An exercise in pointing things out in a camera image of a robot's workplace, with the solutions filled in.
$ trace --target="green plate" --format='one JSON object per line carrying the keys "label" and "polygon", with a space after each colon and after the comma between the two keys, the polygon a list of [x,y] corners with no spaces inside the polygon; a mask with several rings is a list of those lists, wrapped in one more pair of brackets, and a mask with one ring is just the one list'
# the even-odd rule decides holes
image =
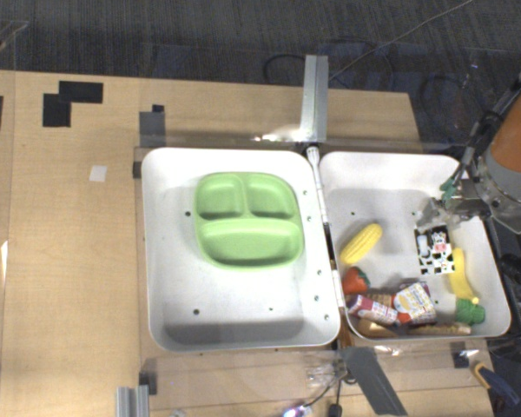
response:
{"label": "green plate", "polygon": [[195,233],[217,267],[271,268],[303,252],[297,200],[287,182],[264,173],[215,173],[195,191]]}

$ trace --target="white tray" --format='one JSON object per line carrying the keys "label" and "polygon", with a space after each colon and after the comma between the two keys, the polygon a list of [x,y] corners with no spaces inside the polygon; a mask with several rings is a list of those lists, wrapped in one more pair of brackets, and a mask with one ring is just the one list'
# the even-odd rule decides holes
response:
{"label": "white tray", "polygon": [[[292,187],[305,250],[283,268],[217,268],[202,256],[193,211],[197,182],[217,172],[276,175]],[[287,151],[156,149],[142,163],[148,319],[164,349],[322,346],[340,328],[313,172]]]}
{"label": "white tray", "polygon": [[[320,163],[336,253],[365,225],[379,223],[384,234],[358,266],[376,289],[391,291],[404,280],[426,281],[442,322],[453,321],[455,296],[447,276],[420,275],[414,229],[428,197],[440,197],[440,184],[457,165],[446,156],[351,152],[330,153]],[[465,251],[468,281],[486,311],[485,321],[472,327],[472,336],[505,333],[511,314],[483,223],[474,218],[450,232],[452,245]],[[339,265],[345,273],[348,268]],[[356,323],[351,318],[353,329]],[[402,341],[434,338],[448,337],[400,337]]]}

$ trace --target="yellow banana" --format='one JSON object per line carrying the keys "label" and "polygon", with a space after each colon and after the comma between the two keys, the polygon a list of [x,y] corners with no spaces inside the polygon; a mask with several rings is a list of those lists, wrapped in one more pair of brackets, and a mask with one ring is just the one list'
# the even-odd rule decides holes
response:
{"label": "yellow banana", "polygon": [[381,236],[382,227],[379,224],[374,223],[366,226],[347,243],[340,253],[340,259],[350,266],[355,264],[366,252],[373,248]]}
{"label": "yellow banana", "polygon": [[469,282],[465,277],[465,255],[461,248],[452,251],[453,264],[455,271],[448,274],[453,293],[463,300],[469,300],[473,304],[478,304],[478,297],[472,292]]}

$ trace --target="snack package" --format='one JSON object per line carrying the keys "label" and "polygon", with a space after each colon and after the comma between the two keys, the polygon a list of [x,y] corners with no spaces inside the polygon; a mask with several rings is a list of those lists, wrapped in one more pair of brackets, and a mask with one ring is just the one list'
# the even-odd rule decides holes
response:
{"label": "snack package", "polygon": [[398,335],[384,326],[361,318],[355,328],[358,332],[368,338],[398,338]]}
{"label": "snack package", "polygon": [[439,226],[420,234],[415,230],[422,275],[443,275],[455,271],[452,244],[446,226]]}
{"label": "snack package", "polygon": [[401,324],[419,325],[436,322],[436,309],[426,283],[416,282],[392,296],[393,307]]}
{"label": "snack package", "polygon": [[355,295],[347,303],[347,312],[357,318],[391,326],[398,319],[398,312],[362,295]]}
{"label": "snack package", "polygon": [[464,323],[425,324],[407,330],[409,335],[471,335],[471,326]]}

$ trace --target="toy vegetable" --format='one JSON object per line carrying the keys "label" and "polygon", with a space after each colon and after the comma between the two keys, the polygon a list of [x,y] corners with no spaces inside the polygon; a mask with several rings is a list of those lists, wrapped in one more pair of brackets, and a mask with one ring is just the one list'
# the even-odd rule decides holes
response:
{"label": "toy vegetable", "polygon": [[341,281],[344,295],[362,294],[371,287],[371,283],[360,268],[350,268]]}
{"label": "toy vegetable", "polygon": [[469,326],[480,324],[485,320],[485,308],[464,298],[458,298],[455,303],[455,320]]}
{"label": "toy vegetable", "polygon": [[374,247],[381,236],[382,227],[379,224],[374,223],[366,226],[341,251],[341,261],[349,265],[355,264]]}

